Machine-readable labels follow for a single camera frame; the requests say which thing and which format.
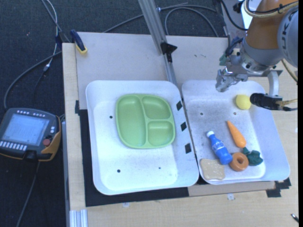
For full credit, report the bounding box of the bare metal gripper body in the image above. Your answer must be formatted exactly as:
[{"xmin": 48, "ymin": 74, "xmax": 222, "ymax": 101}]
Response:
[{"xmin": 224, "ymin": 53, "xmax": 270, "ymax": 81}]

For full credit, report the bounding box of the yellow ball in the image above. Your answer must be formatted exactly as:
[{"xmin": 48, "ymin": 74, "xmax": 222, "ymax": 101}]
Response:
[{"xmin": 235, "ymin": 94, "xmax": 252, "ymax": 111}]

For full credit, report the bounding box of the white plastic tray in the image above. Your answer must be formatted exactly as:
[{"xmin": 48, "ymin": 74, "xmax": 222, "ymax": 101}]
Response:
[
  {"xmin": 85, "ymin": 79, "xmax": 200, "ymax": 196},
  {"xmin": 181, "ymin": 79, "xmax": 291, "ymax": 185}
]

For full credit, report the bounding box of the orange carrot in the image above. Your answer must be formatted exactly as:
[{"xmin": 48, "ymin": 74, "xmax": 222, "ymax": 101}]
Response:
[{"xmin": 226, "ymin": 120, "xmax": 248, "ymax": 149}]

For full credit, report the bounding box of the blue bottle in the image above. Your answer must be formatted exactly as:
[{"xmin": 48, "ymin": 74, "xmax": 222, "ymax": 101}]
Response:
[{"xmin": 205, "ymin": 130, "xmax": 233, "ymax": 166}]

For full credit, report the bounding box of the green broccoli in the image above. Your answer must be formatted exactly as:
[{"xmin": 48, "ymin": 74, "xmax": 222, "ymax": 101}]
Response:
[{"xmin": 242, "ymin": 147, "xmax": 264, "ymax": 167}]

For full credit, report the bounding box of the brown doughnut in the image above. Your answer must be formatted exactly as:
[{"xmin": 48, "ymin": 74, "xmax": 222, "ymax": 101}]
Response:
[{"xmin": 229, "ymin": 151, "xmax": 250, "ymax": 173}]

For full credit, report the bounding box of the beige bread slice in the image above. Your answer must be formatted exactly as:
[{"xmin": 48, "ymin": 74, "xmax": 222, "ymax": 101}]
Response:
[{"xmin": 199, "ymin": 158, "xmax": 226, "ymax": 182}]

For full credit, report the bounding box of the pale flat board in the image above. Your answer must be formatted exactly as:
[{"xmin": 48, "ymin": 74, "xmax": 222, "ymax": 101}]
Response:
[{"xmin": 75, "ymin": 31, "xmax": 277, "ymax": 197}]

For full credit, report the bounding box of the green divided plate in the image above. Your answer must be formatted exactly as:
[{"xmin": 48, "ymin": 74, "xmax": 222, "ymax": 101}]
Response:
[{"xmin": 115, "ymin": 93, "xmax": 177, "ymax": 149}]

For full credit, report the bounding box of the black cylinder on white bracket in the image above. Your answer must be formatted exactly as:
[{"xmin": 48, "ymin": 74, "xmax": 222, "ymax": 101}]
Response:
[{"xmin": 249, "ymin": 70, "xmax": 284, "ymax": 111}]

